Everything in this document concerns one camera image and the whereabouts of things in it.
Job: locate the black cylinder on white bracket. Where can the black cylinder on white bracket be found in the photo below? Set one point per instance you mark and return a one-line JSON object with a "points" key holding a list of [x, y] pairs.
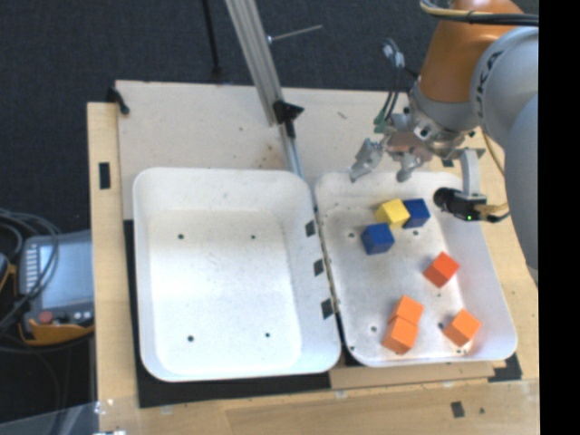
{"points": [[462, 193]]}

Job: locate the orange cube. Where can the orange cube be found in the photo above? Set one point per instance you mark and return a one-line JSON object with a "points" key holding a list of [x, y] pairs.
{"points": [[407, 309], [440, 269], [399, 335], [462, 327]]}

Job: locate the yellow cube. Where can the yellow cube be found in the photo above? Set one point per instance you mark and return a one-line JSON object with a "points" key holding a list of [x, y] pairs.
{"points": [[392, 213]]}

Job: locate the pale wooden board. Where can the pale wooden board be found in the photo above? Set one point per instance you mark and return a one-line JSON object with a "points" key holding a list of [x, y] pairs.
{"points": [[217, 125]]}

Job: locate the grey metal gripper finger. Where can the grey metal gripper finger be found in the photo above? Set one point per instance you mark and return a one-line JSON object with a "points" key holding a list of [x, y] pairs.
{"points": [[365, 159], [408, 165]]}

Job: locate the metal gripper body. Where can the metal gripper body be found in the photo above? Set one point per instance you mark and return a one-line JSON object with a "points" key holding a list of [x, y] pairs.
{"points": [[419, 139]]}

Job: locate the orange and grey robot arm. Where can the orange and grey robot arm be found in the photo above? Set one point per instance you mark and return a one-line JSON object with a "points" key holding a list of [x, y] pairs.
{"points": [[457, 57]]}

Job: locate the white plastic tray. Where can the white plastic tray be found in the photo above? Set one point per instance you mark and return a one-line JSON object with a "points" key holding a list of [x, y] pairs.
{"points": [[408, 283], [226, 279]]}

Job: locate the blue cube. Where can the blue cube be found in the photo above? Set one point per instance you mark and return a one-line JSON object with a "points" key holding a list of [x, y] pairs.
{"points": [[377, 238], [418, 212]]}

